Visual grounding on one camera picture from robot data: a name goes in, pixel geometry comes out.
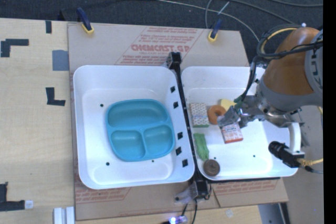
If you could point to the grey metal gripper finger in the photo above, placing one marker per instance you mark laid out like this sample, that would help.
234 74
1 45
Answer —
229 116
244 121

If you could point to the yellow cheese wedge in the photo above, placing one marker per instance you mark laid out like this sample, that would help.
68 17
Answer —
226 103

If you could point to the orange doughnut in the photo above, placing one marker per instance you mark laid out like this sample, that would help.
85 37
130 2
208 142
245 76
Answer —
212 115

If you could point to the thin black rod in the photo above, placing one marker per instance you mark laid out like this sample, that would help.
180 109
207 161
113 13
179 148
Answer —
185 112

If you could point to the black cylinder on white bracket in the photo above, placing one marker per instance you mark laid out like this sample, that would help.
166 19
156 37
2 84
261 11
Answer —
283 152

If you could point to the blue divided plate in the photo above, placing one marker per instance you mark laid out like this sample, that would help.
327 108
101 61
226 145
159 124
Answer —
139 129

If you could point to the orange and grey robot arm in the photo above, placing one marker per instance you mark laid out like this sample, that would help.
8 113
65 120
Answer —
288 70

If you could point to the brown round biscuit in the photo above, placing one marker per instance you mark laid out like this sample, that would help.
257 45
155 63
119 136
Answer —
211 168

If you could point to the green and white carton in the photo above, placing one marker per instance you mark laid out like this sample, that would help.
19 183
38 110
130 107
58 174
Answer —
199 115

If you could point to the brown cardboard board red print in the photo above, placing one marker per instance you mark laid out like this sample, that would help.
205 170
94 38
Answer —
110 44

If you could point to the white plastic tray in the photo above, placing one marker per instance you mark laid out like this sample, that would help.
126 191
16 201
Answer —
244 160
92 126

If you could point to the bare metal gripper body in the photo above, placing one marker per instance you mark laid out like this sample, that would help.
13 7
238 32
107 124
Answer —
258 110

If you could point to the orange and white carton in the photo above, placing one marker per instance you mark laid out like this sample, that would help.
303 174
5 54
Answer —
233 135

